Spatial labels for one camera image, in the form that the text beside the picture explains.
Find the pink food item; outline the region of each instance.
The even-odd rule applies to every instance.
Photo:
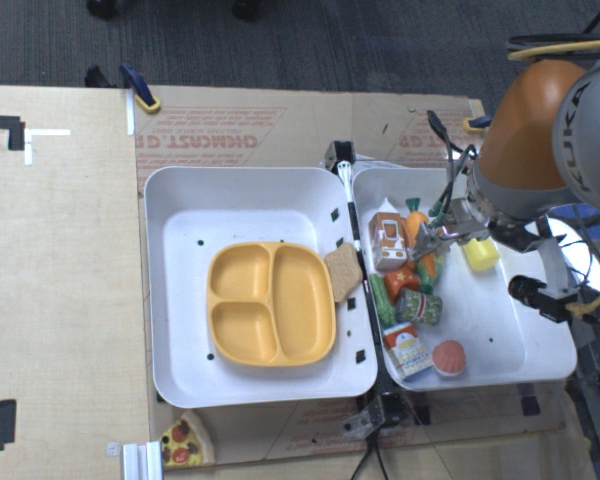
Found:
[[[440,375],[445,377],[462,373],[467,365],[464,347],[455,340],[440,343],[431,353],[433,366]]]

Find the metal bracket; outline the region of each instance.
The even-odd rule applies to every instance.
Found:
[[[122,446],[120,467],[123,480],[163,480],[160,441]]]
[[[329,144],[329,148],[324,155],[324,168],[333,174],[338,174],[338,163],[349,162],[353,165],[356,161],[356,152],[353,148],[353,142],[334,140]]]
[[[398,393],[376,395],[357,414],[342,420],[342,433],[357,439],[366,439],[376,430],[395,427],[407,417]]]

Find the white plastic tray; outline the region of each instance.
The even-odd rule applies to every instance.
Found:
[[[454,190],[463,195],[466,178],[460,176]],[[359,172],[353,182],[360,234],[368,273],[376,272],[371,261],[368,223],[389,199],[403,216],[405,200],[420,197],[420,210],[427,212],[446,185],[444,169],[370,168]],[[576,350],[568,324],[556,324],[511,298],[509,280],[517,274],[546,280],[536,252],[519,254],[496,244],[500,261],[492,269],[474,273],[460,247],[451,246],[434,293],[443,299],[443,313],[435,326],[418,325],[424,345],[433,348],[446,339],[463,344],[467,368],[457,377],[442,377],[433,369],[402,381],[390,361],[393,379],[408,390],[431,391],[468,386],[558,380],[568,377],[576,366]]]
[[[207,324],[208,267],[220,249],[284,240],[324,257],[339,240],[353,240],[336,176],[320,168],[167,167],[147,180],[145,210],[153,373],[167,402],[201,408],[350,397],[373,385],[378,363],[362,286],[350,296],[355,308],[336,307],[335,344],[310,365],[234,363],[216,350]]]

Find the gray carpet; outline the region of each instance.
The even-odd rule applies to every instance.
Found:
[[[582,32],[600,0],[264,0],[257,21],[234,0],[0,0],[0,84],[83,86],[98,64],[121,84],[466,95],[495,111],[523,64],[514,35]]]

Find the white tape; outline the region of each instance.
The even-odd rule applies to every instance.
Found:
[[[134,135],[136,131],[135,125],[135,106],[133,104],[133,91],[127,90],[127,135]]]
[[[33,165],[33,137],[52,137],[71,135],[66,128],[25,128],[24,129],[24,164]]]

